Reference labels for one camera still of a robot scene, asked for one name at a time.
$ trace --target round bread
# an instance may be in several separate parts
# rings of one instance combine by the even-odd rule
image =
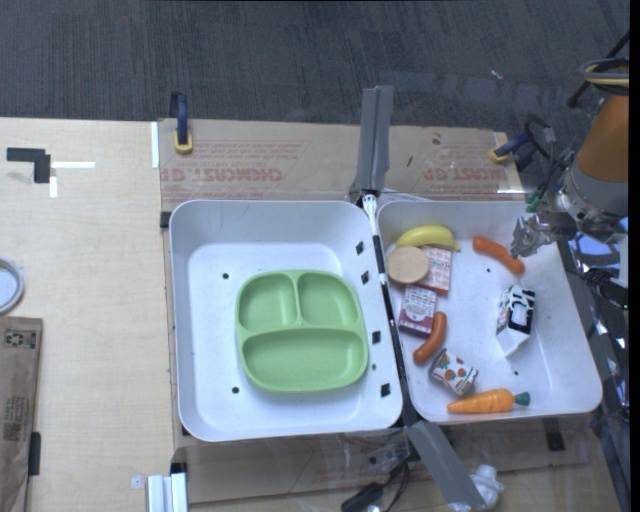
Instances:
[[[400,284],[413,284],[424,279],[430,266],[429,258],[418,247],[398,247],[387,256],[387,275]]]

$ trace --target orange carrot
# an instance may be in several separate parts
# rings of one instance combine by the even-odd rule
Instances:
[[[433,315],[431,334],[427,340],[413,351],[413,360],[422,364],[429,359],[444,341],[444,333],[447,329],[447,315],[442,311],[436,311]]]
[[[471,245],[476,252],[494,257],[514,274],[522,274],[524,272],[522,260],[511,256],[504,245],[481,236],[475,237]]]
[[[529,405],[530,400],[527,392],[514,396],[508,389],[497,388],[451,402],[447,410],[458,413],[507,412],[514,403]]]

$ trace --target table top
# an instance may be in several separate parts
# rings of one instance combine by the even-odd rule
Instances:
[[[40,474],[30,479],[27,509],[144,510],[138,477],[167,474],[175,448],[153,123],[0,119],[0,126],[4,147],[42,148],[61,163],[52,193],[34,183],[31,164],[0,161],[0,254],[25,280],[11,314],[44,321],[34,424]],[[580,432],[580,463],[501,474],[510,492],[500,510],[615,506],[599,442]],[[344,493],[303,501],[337,508]],[[449,510],[435,494],[433,482],[421,482],[404,506]],[[298,510],[300,503],[272,497],[212,508]]]

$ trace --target blue clamp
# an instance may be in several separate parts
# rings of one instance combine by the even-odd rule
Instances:
[[[517,151],[520,146],[527,142],[529,142],[529,136],[526,133],[521,133],[520,135],[516,135],[513,139],[505,142],[502,146],[491,148],[487,156],[494,164],[502,163],[509,158],[511,153]]]
[[[171,93],[169,117],[178,118],[178,126],[173,132],[173,145],[176,148],[176,153],[191,153],[193,150],[193,138],[187,124],[187,97],[181,92]]]

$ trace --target green plate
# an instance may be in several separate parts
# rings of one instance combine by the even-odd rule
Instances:
[[[347,386],[368,362],[358,298],[330,272],[287,270],[249,279],[236,302],[240,359],[268,391],[310,392]]]

